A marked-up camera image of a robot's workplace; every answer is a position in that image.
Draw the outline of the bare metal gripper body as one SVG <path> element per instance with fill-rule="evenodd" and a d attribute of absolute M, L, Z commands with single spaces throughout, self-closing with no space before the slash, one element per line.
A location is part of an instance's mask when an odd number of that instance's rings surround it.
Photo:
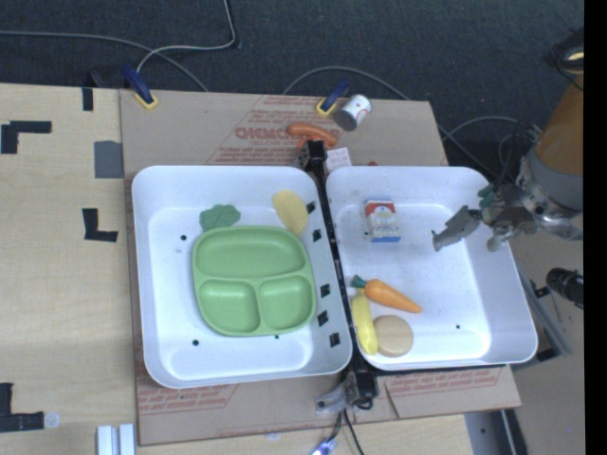
<path fill-rule="evenodd" d="M 518 185 L 489 185 L 481 190 L 482 219 L 503 240 L 542 230 L 566 241 L 581 241 L 583 230 L 573 224 L 578 214 L 536 186 L 524 189 Z"/>

